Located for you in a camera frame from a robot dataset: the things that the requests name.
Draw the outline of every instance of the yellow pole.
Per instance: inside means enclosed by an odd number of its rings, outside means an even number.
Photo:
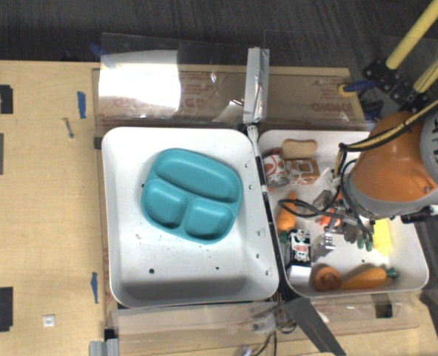
[[[438,79],[438,59],[418,78],[414,83],[413,89],[419,93],[424,93]]]
[[[406,56],[413,50],[437,18],[438,0],[433,0],[393,53],[387,58],[386,65],[390,70],[396,70],[401,65]]]

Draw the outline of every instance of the black corner marker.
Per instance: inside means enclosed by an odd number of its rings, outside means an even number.
[[[13,325],[13,288],[0,288],[0,332]]]
[[[13,113],[13,89],[9,85],[0,85],[0,113]]]

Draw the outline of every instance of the wooden surface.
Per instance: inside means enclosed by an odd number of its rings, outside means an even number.
[[[92,272],[104,285],[93,149],[91,72],[98,66],[0,62],[0,84],[14,89],[14,114],[0,115],[0,287],[14,288],[14,324],[0,333],[1,356],[88,355],[89,341],[103,338],[104,291],[95,304],[90,286]],[[79,117],[77,91],[86,93],[86,119]],[[349,355],[438,355],[428,310],[418,301],[415,308],[415,328],[338,340]],[[46,314],[56,315],[56,326],[43,327]],[[309,340],[278,346],[280,356],[316,352]],[[237,348],[175,355],[235,356]]]

